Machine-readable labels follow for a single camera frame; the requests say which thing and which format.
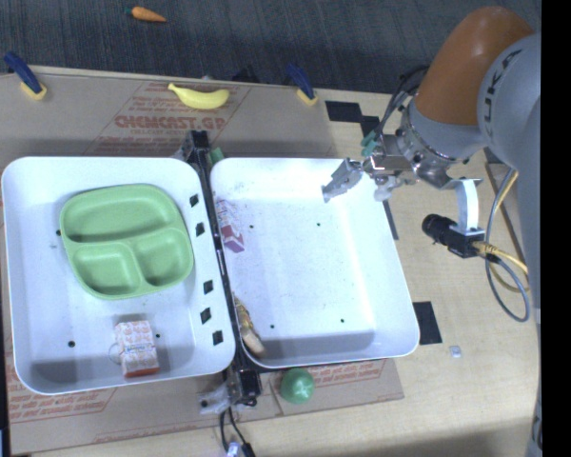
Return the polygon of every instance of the white tray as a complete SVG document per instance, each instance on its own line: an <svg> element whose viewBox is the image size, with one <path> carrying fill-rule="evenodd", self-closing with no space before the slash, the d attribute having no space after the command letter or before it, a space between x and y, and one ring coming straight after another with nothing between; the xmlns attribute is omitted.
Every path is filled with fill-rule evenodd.
<svg viewBox="0 0 571 457"><path fill-rule="evenodd" d="M136 183L157 186L175 201L190 236L193 271L173 288L102 300L88 294L72 272L56 233L59 213L76 193ZM14 365L23 384L56 394L210 374L230 364L234 335L201 184L191 166L176 159L29 157L6 168L2 190ZM199 236L198 224L205 229ZM212 290L205 293L207 282ZM211 316L203 323L208 308ZM150 321L161 369L125 379L113 329L133 319Z"/></svg>
<svg viewBox="0 0 571 457"><path fill-rule="evenodd" d="M214 202L228 201L245 250L225 249L233 295L265 347L265 368L399 357L419 343L398 252L374 183L325 203L333 159L220 161Z"/></svg>

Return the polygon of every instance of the orange carrot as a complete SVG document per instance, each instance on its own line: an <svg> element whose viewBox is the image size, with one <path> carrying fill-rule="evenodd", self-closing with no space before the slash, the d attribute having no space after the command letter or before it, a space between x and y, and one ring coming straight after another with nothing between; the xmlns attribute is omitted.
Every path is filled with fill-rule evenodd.
<svg viewBox="0 0 571 457"><path fill-rule="evenodd" d="M145 20L147 22L166 22L167 19L163 15L159 15L157 12L145 9L144 7L133 7L132 9L126 9L127 13L135 17L138 20Z"/></svg>

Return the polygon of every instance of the green plate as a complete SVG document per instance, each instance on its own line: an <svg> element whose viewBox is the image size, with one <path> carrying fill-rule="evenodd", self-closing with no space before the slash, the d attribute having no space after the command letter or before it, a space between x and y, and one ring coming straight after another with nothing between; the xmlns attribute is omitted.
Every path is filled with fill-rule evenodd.
<svg viewBox="0 0 571 457"><path fill-rule="evenodd" d="M99 298L149 294L177 285L192 271L182 214L152 185L79 193L63 206L59 224L74 274Z"/></svg>

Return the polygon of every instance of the banana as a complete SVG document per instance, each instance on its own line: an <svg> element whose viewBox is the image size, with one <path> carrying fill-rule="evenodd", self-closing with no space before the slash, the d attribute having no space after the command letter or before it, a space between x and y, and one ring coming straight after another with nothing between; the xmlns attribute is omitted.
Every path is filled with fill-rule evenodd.
<svg viewBox="0 0 571 457"><path fill-rule="evenodd" d="M169 83L167 89L170 89L178 95L178 98L180 98L182 103L187 107L202 110L217 109L218 107L221 107L226 103L226 100L228 100L228 96L230 95L230 92L227 89L217 89L215 91L204 92L197 91L196 89L179 88L173 83Z"/></svg>

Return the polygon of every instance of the green ball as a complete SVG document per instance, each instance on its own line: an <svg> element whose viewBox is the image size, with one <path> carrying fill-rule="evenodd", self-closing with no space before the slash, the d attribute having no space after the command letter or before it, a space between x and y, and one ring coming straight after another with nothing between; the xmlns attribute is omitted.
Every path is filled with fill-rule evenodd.
<svg viewBox="0 0 571 457"><path fill-rule="evenodd" d="M280 387L282 397L289 403L299 405L306 403L315 390L313 376L302 368L293 368L285 372Z"/></svg>

